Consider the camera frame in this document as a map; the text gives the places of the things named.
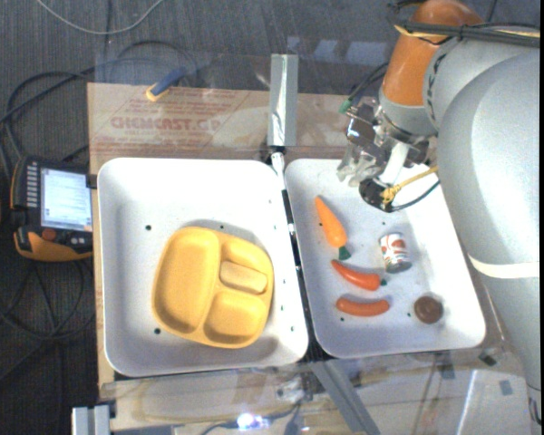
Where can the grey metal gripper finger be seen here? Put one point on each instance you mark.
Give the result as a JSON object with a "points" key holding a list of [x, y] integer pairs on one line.
{"points": [[346, 167], [366, 170]]}

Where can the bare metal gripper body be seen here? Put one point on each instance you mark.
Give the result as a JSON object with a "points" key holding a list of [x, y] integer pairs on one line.
{"points": [[372, 127]]}

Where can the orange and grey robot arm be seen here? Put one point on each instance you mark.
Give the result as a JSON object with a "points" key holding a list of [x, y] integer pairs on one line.
{"points": [[489, 152]]}

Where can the orange carrot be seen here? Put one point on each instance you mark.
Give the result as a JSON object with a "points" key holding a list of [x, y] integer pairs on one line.
{"points": [[332, 227]]}

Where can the white and red can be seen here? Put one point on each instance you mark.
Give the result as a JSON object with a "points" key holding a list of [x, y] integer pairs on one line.
{"points": [[395, 252]]}

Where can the white plastic tray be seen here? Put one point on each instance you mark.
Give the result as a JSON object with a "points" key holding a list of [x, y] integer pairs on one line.
{"points": [[435, 243], [131, 261]]}

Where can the orange chili pepper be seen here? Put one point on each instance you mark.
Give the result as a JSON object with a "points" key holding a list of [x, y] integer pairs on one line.
{"points": [[358, 277]]}

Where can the orange sausage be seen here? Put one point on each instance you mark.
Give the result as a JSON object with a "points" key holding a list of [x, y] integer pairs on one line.
{"points": [[362, 306]]}

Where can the tan bread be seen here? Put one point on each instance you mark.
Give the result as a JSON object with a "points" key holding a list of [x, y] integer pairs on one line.
{"points": [[244, 277]]}

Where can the brown cardboard board red print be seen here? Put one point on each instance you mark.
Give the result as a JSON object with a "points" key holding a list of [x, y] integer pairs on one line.
{"points": [[163, 125]]}

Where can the yellow divided plate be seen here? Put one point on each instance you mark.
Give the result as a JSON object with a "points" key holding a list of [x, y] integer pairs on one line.
{"points": [[186, 279]]}

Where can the black cylinder on white bracket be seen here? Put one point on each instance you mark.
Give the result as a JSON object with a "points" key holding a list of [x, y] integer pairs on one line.
{"points": [[375, 193]]}

